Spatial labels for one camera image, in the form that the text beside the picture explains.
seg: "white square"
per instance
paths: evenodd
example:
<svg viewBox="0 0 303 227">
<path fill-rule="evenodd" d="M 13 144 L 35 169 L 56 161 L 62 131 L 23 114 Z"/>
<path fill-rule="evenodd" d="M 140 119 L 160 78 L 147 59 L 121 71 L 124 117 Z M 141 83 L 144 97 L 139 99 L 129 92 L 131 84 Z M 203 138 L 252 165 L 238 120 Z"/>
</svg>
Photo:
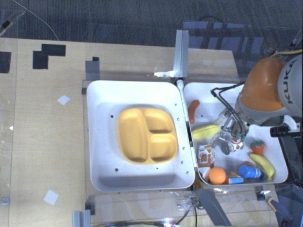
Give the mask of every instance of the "white square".
<svg viewBox="0 0 303 227">
<path fill-rule="evenodd" d="M 52 190 L 48 190 L 46 196 L 44 197 L 44 201 L 51 205 L 55 205 L 58 197 L 59 197 L 59 194 L 53 192 Z"/>
<path fill-rule="evenodd" d="M 68 101 L 70 101 L 70 98 L 67 97 L 66 95 L 63 95 L 58 99 L 58 102 L 62 105 L 65 105 Z"/>
</svg>

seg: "yellow cable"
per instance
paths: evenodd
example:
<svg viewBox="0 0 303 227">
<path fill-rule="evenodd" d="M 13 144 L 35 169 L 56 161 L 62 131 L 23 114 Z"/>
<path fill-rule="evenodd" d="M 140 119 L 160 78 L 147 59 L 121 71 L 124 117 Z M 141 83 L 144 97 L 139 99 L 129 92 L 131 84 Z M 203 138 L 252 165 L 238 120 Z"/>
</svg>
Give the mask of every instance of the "yellow cable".
<svg viewBox="0 0 303 227">
<path fill-rule="evenodd" d="M 271 55 L 270 57 L 273 57 L 276 55 L 294 55 L 294 54 L 300 54 L 300 53 L 302 53 L 302 49 L 296 50 L 296 51 L 280 51 L 280 52 L 277 52 L 277 53 Z"/>
</svg>

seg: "wooden surface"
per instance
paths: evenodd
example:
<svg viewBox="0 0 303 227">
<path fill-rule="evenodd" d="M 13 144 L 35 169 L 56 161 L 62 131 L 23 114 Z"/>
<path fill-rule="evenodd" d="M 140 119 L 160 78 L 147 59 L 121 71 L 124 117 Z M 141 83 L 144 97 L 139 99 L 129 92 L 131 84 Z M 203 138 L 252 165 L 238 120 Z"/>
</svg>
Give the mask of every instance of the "wooden surface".
<svg viewBox="0 0 303 227">
<path fill-rule="evenodd" d="M 41 44 L 65 44 L 66 56 L 50 56 L 48 70 L 33 70 L 33 51 L 40 51 Z M 72 212 L 84 210 L 86 201 L 81 95 L 82 81 L 85 79 L 85 61 L 91 61 L 95 56 L 100 58 L 101 71 L 152 75 L 155 71 L 172 70 L 174 48 L 22 39 L 0 39 L 0 46 L 0 51 L 12 50 L 12 53 L 18 56 L 18 61 L 12 61 L 18 63 L 18 69 L 9 226 L 71 226 Z M 237 69 L 231 52 L 190 50 L 188 73 L 195 76 L 204 74 L 209 78 L 225 75 L 228 80 L 237 81 Z M 0 96 L 5 94 L 2 89 L 8 85 L 9 76 L 13 75 L 16 75 L 14 70 L 11 74 L 1 75 Z M 57 101 L 63 95 L 70 98 L 66 105 Z M 2 164 L 5 164 L 2 152 L 0 157 L 2 170 Z M 55 205 L 44 201 L 48 190 L 59 194 Z M 156 210 L 159 204 L 168 210 L 172 208 L 170 203 L 175 204 L 174 198 L 157 199 L 153 193 L 146 194 L 151 210 Z M 276 226 L 275 214 L 265 202 L 257 201 L 254 195 L 246 199 L 235 196 L 234 200 L 221 199 L 223 209 L 234 226 Z M 108 205 L 100 204 L 109 215 L 121 209 L 117 213 L 118 216 L 114 216 L 115 219 L 123 219 L 127 213 L 129 215 L 126 218 L 129 219 L 148 218 L 149 214 L 144 213 L 143 209 L 138 211 L 141 199 L 130 197 L 131 194 L 124 200 L 117 194 L 100 194 L 100 198 L 108 200 Z M 116 200 L 115 205 L 112 205 L 112 200 Z M 117 208 L 113 212 L 113 206 L 126 207 Z M 5 211 L 1 210 L 0 214 L 8 216 L 8 207 Z M 213 226 L 204 210 L 198 214 L 198 226 Z M 192 226 L 194 222 L 194 217 L 190 216 L 182 223 L 183 226 Z M 5 221 L 0 220 L 0 224 L 7 226 Z"/>
</svg>

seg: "white object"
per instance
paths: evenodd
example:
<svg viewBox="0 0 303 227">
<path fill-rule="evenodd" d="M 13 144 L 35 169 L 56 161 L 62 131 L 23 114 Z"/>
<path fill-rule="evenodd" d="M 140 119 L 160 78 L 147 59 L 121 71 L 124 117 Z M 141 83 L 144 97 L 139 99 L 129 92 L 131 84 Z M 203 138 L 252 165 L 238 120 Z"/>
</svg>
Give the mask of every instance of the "white object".
<svg viewBox="0 0 303 227">
<path fill-rule="evenodd" d="M 229 87 L 232 84 L 219 84 L 219 83 L 189 83 L 184 88 L 184 96 L 187 103 L 187 107 L 193 100 L 199 100 L 200 106 L 195 112 L 195 123 L 191 125 L 192 129 L 196 129 L 202 126 L 213 124 L 219 114 L 225 109 L 225 106 L 211 94 L 211 90 L 215 87 Z M 234 107 L 238 94 L 241 92 L 242 86 L 230 89 L 222 93 L 224 99 Z M 249 153 L 252 153 L 250 149 L 250 143 L 253 140 L 262 140 L 265 143 L 264 157 L 273 165 L 275 169 L 275 175 L 273 180 L 269 182 L 266 178 L 261 181 L 255 181 L 247 184 L 272 184 L 282 183 L 287 179 L 288 169 L 285 163 L 285 159 L 282 153 L 282 149 L 278 138 L 272 138 L 269 132 L 270 127 L 260 127 L 251 125 L 249 132 L 244 141 L 244 148 L 231 152 L 229 155 L 225 155 L 220 148 L 215 147 L 214 166 L 222 167 L 227 175 L 230 171 L 237 172 L 237 168 L 245 161 L 253 162 L 250 159 Z M 198 156 L 198 147 L 201 144 L 211 143 L 210 138 L 203 140 L 194 140 L 194 146 L 196 149 L 196 156 Z"/>
<path fill-rule="evenodd" d="M 46 196 L 44 197 L 44 201 L 51 205 L 55 205 L 58 197 L 59 197 L 59 194 L 53 192 L 52 190 L 48 190 Z"/>
<path fill-rule="evenodd" d="M 182 189 L 195 179 L 182 101 L 166 82 L 94 81 L 87 89 L 91 181 L 102 192 Z M 178 153 L 169 162 L 138 165 L 120 152 L 117 119 L 133 107 L 166 111 L 175 124 Z"/>
<path fill-rule="evenodd" d="M 66 103 L 67 103 L 68 101 L 70 101 L 70 98 L 67 97 L 66 95 L 63 95 L 62 97 L 60 97 L 60 98 L 58 99 L 58 102 L 59 102 L 60 104 L 62 104 L 62 105 L 66 105 Z"/>
</svg>

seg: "sausage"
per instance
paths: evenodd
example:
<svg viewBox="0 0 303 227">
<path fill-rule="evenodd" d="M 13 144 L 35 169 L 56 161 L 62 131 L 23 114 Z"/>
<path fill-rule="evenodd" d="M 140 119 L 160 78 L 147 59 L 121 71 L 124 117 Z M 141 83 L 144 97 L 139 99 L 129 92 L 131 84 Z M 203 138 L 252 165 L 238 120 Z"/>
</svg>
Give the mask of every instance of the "sausage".
<svg viewBox="0 0 303 227">
<path fill-rule="evenodd" d="M 189 108 L 188 108 L 188 117 L 189 117 L 189 122 L 193 124 L 195 122 L 195 111 L 199 107 L 200 102 L 199 100 L 194 100 L 191 102 Z"/>
</svg>

